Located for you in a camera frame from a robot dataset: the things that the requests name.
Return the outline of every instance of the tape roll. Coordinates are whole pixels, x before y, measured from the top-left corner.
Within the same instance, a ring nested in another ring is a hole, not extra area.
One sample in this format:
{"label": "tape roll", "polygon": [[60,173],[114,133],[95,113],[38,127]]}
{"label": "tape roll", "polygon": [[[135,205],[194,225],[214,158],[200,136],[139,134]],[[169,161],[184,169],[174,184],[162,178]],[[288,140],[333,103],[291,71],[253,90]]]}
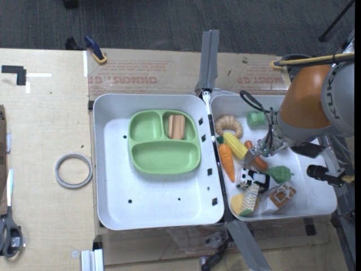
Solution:
{"label": "tape roll", "polygon": [[[82,160],[82,161],[84,161],[86,163],[86,165],[89,168],[89,174],[88,174],[88,176],[86,177],[86,179],[84,181],[82,181],[81,183],[72,184],[72,183],[67,183],[62,178],[60,178],[60,176],[59,176],[60,165],[67,159],[80,159],[80,160]],[[66,187],[68,189],[79,189],[80,187],[85,186],[91,180],[92,175],[93,175],[93,167],[91,166],[90,159],[87,158],[85,155],[79,154],[77,152],[72,152],[70,154],[63,155],[56,162],[56,165],[55,165],[55,178],[56,178],[56,180],[58,181],[58,183],[61,186]]]}

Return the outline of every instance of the green plate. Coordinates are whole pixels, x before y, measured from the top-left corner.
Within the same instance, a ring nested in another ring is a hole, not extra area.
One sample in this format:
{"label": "green plate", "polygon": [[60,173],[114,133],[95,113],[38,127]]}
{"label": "green plate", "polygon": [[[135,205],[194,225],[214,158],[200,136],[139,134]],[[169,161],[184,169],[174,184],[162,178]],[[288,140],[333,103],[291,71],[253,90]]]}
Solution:
{"label": "green plate", "polygon": [[[168,137],[170,115],[186,118],[183,139]],[[128,128],[129,152],[134,167],[147,174],[180,174],[195,169],[201,159],[196,125],[177,110],[146,110],[132,116]]]}

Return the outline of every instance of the croissant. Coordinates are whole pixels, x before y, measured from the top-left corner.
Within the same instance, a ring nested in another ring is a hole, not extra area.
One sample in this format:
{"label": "croissant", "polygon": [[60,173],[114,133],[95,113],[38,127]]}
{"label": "croissant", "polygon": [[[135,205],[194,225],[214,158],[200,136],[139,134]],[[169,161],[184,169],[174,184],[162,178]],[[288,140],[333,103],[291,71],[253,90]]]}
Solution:
{"label": "croissant", "polygon": [[222,136],[225,129],[230,129],[235,132],[235,136],[241,138],[243,135],[243,127],[239,121],[232,115],[222,116],[215,122],[215,132]]}

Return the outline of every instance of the metal bracket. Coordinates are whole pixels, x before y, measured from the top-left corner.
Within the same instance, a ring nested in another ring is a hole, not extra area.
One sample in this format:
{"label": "metal bracket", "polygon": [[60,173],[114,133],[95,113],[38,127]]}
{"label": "metal bracket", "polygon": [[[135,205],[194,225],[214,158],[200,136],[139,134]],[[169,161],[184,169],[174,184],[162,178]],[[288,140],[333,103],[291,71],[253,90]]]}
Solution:
{"label": "metal bracket", "polygon": [[246,261],[249,270],[271,270],[266,258],[262,254],[261,249],[259,249],[256,240],[253,238],[244,221],[234,220],[232,222],[228,222],[226,227]]}
{"label": "metal bracket", "polygon": [[103,249],[81,251],[80,271],[104,271]]}
{"label": "metal bracket", "polygon": [[201,67],[198,89],[214,89],[218,76],[217,52],[219,30],[204,31],[202,37]]}

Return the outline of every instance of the corn cob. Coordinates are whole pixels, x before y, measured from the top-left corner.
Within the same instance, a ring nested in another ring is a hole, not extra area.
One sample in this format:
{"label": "corn cob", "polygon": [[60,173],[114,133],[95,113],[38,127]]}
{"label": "corn cob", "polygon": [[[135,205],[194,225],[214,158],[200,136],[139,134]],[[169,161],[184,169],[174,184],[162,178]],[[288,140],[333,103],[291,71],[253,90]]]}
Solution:
{"label": "corn cob", "polygon": [[240,160],[243,160],[245,154],[248,149],[245,147],[243,143],[236,137],[234,134],[230,132],[225,132],[223,134],[224,143],[229,145],[233,154]]}

